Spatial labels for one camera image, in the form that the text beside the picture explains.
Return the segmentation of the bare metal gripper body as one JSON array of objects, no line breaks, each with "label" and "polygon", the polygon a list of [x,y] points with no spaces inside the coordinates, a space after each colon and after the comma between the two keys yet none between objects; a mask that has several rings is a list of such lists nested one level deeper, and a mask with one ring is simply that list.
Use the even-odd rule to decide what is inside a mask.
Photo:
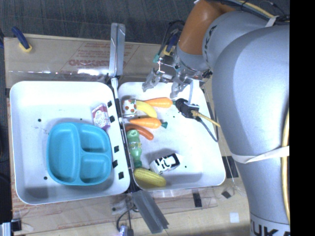
[{"label": "bare metal gripper body", "polygon": [[186,66],[180,59],[160,57],[157,61],[157,75],[162,82],[190,84],[192,80],[203,81],[210,77],[210,69],[198,71]]}]

